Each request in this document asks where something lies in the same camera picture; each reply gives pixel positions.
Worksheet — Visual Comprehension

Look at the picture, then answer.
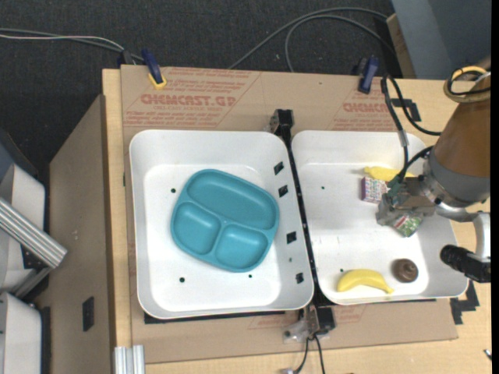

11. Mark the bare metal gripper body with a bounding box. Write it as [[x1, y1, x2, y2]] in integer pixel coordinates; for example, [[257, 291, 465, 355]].
[[391, 177, 446, 219]]

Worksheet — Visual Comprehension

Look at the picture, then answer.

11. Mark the white plastic tray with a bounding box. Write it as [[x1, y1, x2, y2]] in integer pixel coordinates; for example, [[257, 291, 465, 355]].
[[290, 129, 470, 306], [128, 129, 316, 321]]

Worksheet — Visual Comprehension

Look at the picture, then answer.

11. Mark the brown cardboard board red print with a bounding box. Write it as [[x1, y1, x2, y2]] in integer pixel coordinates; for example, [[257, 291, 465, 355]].
[[119, 64, 459, 364]]

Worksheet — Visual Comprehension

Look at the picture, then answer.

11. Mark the thin black rod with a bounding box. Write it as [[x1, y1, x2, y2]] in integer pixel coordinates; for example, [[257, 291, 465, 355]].
[[281, 124, 320, 308]]

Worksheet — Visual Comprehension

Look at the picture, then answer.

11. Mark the yellow toy corn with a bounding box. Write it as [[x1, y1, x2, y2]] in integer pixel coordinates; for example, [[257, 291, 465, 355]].
[[363, 165, 416, 182]]

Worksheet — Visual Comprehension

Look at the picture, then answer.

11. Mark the brown doughnut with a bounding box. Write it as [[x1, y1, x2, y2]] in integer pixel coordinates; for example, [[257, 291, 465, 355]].
[[391, 258, 419, 284]]

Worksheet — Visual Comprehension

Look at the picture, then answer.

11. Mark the purple patterned carton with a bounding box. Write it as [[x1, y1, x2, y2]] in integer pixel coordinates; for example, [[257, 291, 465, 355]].
[[360, 175, 389, 203]]

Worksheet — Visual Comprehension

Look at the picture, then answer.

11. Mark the black cylinder on white bracket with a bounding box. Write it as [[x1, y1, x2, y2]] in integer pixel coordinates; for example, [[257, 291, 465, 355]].
[[435, 203, 491, 284]]

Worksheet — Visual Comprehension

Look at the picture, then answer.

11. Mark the green and white packet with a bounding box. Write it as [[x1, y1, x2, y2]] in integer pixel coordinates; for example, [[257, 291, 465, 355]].
[[391, 213, 424, 238]]

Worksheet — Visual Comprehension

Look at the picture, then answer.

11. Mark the blue divided plate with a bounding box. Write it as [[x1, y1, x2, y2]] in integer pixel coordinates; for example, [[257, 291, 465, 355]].
[[169, 168, 281, 273]]

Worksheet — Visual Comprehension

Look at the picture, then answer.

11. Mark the yellow banana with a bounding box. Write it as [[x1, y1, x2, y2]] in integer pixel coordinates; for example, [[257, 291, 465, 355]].
[[336, 268, 395, 295]]

